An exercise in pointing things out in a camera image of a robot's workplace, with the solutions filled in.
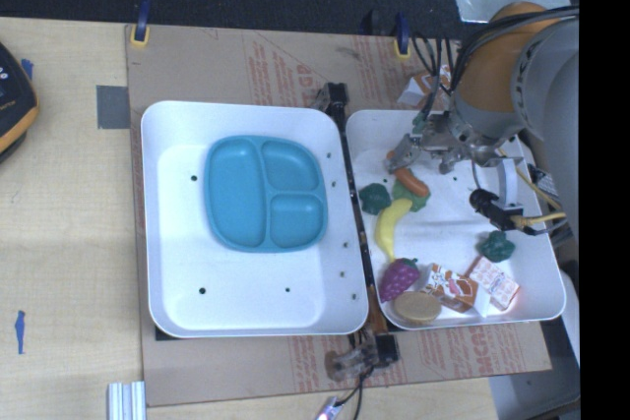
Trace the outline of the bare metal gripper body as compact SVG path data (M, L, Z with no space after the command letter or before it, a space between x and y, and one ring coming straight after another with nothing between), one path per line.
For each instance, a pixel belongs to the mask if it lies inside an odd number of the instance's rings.
M457 113L419 113L414 119L414 134L419 146L439 156L445 163L471 159L485 164L495 156L499 140L484 136Z

